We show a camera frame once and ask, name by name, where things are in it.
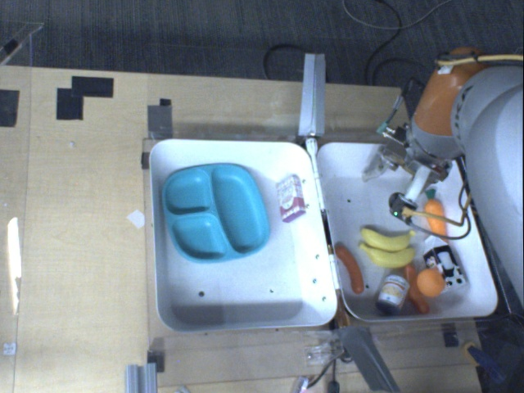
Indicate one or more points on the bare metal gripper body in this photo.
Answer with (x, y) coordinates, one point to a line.
(403, 154)

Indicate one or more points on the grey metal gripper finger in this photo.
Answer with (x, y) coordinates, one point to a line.
(386, 158)
(371, 168)

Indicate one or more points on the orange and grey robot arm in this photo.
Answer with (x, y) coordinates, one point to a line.
(491, 145)

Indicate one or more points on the white plastic tray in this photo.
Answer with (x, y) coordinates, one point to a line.
(356, 195)
(245, 293)

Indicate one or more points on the yellow banana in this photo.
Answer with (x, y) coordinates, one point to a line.
(389, 257)
(387, 238)

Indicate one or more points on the orange carrot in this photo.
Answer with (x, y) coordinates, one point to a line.
(436, 219)

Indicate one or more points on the red and white carton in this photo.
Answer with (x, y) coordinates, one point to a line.
(291, 199)

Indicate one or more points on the black and white carton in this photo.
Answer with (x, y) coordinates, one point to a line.
(448, 266)

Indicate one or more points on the small dark can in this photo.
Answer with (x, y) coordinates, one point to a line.
(392, 295)

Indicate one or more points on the orange fruit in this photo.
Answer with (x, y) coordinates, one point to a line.
(430, 283)

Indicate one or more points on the blue divided plate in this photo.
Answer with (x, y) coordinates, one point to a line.
(237, 203)

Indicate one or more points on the black cylinder on white bracket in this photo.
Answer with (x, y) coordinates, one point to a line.
(400, 205)

